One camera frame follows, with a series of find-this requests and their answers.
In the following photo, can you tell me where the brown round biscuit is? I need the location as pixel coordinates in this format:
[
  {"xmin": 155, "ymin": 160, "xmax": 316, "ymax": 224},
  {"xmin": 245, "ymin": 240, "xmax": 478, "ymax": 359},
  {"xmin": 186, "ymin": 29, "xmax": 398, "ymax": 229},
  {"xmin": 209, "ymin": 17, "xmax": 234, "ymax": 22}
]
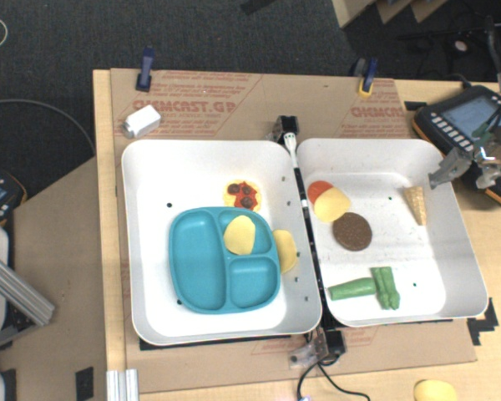
[{"xmin": 332, "ymin": 212, "xmax": 373, "ymax": 252}]

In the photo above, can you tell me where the blue divided plate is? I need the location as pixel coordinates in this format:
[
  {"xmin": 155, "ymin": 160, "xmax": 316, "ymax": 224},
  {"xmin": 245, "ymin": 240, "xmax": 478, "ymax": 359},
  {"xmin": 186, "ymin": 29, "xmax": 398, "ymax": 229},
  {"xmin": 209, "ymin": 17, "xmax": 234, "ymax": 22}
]
[{"xmin": 168, "ymin": 206, "xmax": 282, "ymax": 315}]

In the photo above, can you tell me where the green toy asparagus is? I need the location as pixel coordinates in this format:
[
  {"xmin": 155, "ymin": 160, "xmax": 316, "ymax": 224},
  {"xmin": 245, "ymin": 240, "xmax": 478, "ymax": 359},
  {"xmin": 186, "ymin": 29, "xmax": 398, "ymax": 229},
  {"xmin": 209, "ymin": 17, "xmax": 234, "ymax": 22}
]
[{"xmin": 370, "ymin": 266, "xmax": 402, "ymax": 311}]

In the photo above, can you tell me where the small white bottle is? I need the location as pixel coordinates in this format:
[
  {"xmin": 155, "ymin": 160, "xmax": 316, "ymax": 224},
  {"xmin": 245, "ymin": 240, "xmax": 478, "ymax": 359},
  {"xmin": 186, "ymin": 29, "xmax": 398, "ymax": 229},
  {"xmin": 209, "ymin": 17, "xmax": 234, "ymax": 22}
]
[{"xmin": 120, "ymin": 104, "xmax": 163, "ymax": 140}]

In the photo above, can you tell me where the brown cardboard board red print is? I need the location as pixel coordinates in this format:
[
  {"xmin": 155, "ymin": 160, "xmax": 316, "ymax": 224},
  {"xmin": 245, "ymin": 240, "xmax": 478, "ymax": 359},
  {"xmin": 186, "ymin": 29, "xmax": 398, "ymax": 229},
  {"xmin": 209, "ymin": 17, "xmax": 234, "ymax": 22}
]
[{"xmin": 109, "ymin": 68, "xmax": 478, "ymax": 394}]

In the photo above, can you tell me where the green toy pea pod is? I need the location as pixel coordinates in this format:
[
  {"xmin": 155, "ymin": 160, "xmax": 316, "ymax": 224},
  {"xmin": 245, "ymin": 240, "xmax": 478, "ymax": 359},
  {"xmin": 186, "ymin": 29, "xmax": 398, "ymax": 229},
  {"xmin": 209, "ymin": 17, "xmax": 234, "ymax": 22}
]
[{"xmin": 327, "ymin": 277, "xmax": 377, "ymax": 302}]

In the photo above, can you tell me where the beige toy ice-cream cone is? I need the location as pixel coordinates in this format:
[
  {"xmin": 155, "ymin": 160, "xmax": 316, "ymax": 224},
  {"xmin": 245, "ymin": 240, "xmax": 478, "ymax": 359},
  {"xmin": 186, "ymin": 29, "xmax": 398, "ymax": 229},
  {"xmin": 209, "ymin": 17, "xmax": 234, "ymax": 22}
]
[{"xmin": 402, "ymin": 185, "xmax": 428, "ymax": 226}]

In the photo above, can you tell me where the yellow rounded toy food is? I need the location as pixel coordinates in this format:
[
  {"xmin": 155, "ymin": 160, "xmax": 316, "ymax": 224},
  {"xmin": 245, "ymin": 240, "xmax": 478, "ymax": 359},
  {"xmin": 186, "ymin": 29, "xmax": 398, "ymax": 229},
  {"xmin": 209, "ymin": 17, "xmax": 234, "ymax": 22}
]
[{"xmin": 413, "ymin": 378, "xmax": 458, "ymax": 401}]

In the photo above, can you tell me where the orange toy tomato slice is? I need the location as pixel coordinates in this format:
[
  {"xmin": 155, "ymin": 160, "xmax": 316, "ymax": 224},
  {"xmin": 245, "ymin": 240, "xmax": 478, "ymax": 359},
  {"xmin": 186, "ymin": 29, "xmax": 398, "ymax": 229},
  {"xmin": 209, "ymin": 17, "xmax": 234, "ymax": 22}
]
[{"xmin": 307, "ymin": 180, "xmax": 334, "ymax": 206}]

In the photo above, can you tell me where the black block with wires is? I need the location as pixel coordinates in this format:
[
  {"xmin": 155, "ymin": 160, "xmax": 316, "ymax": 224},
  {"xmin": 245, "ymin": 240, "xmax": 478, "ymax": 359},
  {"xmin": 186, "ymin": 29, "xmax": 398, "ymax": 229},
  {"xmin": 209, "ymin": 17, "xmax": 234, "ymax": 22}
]
[
  {"xmin": 270, "ymin": 114, "xmax": 300, "ymax": 142},
  {"xmin": 289, "ymin": 327, "xmax": 347, "ymax": 369}
]

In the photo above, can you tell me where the thin black and white rod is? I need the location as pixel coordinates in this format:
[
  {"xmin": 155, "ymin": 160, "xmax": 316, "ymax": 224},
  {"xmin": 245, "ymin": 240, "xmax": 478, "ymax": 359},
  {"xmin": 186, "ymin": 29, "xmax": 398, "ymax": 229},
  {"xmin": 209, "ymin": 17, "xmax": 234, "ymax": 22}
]
[{"xmin": 283, "ymin": 133, "xmax": 333, "ymax": 330}]

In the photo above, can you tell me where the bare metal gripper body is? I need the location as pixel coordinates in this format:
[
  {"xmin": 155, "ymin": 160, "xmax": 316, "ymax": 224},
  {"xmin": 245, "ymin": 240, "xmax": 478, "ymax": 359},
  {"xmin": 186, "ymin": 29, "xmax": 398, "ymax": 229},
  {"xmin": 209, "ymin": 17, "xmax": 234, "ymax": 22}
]
[{"xmin": 473, "ymin": 127, "xmax": 501, "ymax": 162}]

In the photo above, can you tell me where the white plastic tray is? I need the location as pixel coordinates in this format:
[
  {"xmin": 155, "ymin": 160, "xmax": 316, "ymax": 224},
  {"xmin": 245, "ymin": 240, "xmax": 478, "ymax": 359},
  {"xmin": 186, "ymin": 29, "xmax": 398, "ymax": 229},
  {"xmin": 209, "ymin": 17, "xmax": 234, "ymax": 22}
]
[
  {"xmin": 120, "ymin": 139, "xmax": 323, "ymax": 347},
  {"xmin": 295, "ymin": 137, "xmax": 489, "ymax": 328}
]

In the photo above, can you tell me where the toy pizza slice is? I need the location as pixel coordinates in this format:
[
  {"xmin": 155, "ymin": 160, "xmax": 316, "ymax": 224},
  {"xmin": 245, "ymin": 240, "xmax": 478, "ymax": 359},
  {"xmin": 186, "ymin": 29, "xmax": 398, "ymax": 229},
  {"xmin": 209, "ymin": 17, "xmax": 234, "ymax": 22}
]
[{"xmin": 222, "ymin": 180, "xmax": 263, "ymax": 213}]

